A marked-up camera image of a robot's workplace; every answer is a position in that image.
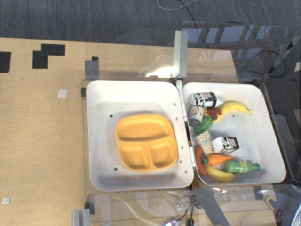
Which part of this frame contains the yellow banana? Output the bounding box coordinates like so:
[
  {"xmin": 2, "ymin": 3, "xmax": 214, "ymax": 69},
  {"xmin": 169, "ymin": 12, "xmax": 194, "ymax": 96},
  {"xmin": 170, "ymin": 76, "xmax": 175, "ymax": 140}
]
[
  {"xmin": 204, "ymin": 164, "xmax": 239, "ymax": 183},
  {"xmin": 221, "ymin": 100, "xmax": 252, "ymax": 116}
]

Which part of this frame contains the orange carrot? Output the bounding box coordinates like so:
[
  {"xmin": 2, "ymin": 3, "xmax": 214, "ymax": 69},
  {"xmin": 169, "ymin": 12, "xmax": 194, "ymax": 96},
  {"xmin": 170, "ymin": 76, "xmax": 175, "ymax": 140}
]
[{"xmin": 200, "ymin": 153, "xmax": 234, "ymax": 167}]

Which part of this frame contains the cow print milk carton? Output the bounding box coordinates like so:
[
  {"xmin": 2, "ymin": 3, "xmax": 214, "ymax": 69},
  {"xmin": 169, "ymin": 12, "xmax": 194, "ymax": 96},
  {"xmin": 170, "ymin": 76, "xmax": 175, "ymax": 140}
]
[
  {"xmin": 190, "ymin": 92, "xmax": 224, "ymax": 109},
  {"xmin": 211, "ymin": 136, "xmax": 242, "ymax": 154}
]

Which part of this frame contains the yellow patterned carton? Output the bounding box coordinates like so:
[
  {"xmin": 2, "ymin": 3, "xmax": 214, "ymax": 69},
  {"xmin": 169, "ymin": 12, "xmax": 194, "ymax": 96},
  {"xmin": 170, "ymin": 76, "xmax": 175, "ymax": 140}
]
[{"xmin": 195, "ymin": 130, "xmax": 215, "ymax": 157}]

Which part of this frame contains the white and orange can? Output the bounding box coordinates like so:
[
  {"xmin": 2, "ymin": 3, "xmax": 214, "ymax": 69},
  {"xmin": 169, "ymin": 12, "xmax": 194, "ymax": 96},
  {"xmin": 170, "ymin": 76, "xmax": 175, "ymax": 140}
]
[{"xmin": 188, "ymin": 105, "xmax": 205, "ymax": 128}]

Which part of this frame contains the red and yellow pizza slice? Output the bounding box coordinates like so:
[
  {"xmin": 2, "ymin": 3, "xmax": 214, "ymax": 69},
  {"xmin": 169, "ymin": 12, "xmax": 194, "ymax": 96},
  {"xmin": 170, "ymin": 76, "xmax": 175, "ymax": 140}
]
[{"xmin": 205, "ymin": 106, "xmax": 223, "ymax": 123}]

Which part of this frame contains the green plastic bottle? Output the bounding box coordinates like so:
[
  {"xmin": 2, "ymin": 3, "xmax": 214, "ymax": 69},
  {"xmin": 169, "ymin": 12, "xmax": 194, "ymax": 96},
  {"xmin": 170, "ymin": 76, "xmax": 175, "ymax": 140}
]
[{"xmin": 223, "ymin": 159, "xmax": 261, "ymax": 174}]

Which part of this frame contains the white plastic tray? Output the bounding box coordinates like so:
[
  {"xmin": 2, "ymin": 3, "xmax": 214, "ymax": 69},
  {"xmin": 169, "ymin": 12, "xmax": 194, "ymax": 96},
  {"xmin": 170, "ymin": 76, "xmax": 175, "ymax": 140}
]
[
  {"xmin": 85, "ymin": 79, "xmax": 195, "ymax": 193},
  {"xmin": 182, "ymin": 81, "xmax": 287, "ymax": 186}
]

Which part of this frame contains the green toy vegetable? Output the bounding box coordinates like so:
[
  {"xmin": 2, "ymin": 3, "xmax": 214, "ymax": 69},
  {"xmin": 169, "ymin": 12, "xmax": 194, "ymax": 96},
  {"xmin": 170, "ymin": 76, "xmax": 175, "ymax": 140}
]
[{"xmin": 193, "ymin": 116, "xmax": 214, "ymax": 136}]

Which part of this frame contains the orange sausage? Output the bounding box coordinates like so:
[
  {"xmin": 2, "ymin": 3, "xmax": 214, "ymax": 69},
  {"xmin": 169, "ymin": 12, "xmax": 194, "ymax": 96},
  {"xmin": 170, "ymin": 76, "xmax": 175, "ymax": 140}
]
[{"xmin": 194, "ymin": 145, "xmax": 208, "ymax": 176}]

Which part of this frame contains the orange divided plate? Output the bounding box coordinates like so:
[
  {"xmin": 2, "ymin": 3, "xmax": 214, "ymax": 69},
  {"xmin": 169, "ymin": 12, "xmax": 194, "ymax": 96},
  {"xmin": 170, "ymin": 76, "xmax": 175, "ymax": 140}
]
[{"xmin": 114, "ymin": 113, "xmax": 178, "ymax": 173}]

